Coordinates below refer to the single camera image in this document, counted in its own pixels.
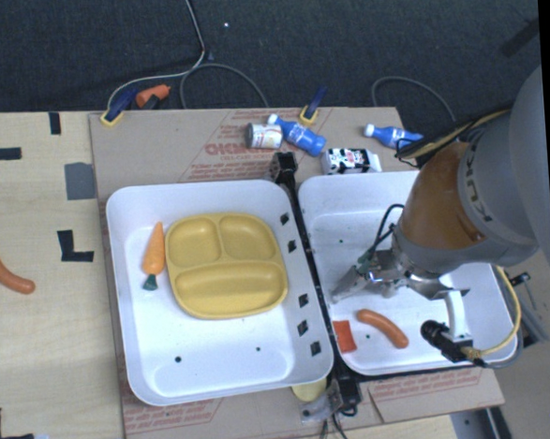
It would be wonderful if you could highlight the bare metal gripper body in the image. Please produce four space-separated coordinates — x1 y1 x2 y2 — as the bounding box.
364 243 454 306

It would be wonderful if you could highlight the orange sausage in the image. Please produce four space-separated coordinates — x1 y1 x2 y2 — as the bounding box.
354 305 410 354
0 248 37 298

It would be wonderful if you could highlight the red block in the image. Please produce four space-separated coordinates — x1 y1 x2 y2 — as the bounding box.
331 318 360 355

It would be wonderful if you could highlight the white plastic tray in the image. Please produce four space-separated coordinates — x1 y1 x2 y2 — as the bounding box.
104 172 338 411
295 162 522 382

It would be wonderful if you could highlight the thin black rod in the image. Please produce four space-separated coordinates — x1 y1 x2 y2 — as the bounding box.
281 165 351 391

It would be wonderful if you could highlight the yellow round object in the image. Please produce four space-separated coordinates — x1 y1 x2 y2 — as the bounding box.
290 376 330 405

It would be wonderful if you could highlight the cow print milk carton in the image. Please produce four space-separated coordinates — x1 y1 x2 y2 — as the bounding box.
320 143 383 178

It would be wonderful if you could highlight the yellow divided plate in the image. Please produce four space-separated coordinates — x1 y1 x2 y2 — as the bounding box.
161 208 292 325

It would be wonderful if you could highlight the blue bottle with white cap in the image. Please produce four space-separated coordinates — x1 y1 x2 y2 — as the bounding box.
266 109 330 162
363 118 426 154

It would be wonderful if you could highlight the white can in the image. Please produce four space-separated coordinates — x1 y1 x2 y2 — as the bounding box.
243 120 285 152

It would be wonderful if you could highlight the orange carrot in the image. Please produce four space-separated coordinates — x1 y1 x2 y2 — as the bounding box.
137 220 170 293

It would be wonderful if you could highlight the brown cardboard board, red print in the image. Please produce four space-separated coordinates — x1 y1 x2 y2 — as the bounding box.
87 85 509 439

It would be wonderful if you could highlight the black cylinder on white bracket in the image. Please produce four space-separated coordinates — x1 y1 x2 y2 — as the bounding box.
416 286 477 367

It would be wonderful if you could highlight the black block with thin wires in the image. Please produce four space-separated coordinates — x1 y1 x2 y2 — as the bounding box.
268 150 301 186
333 373 365 410

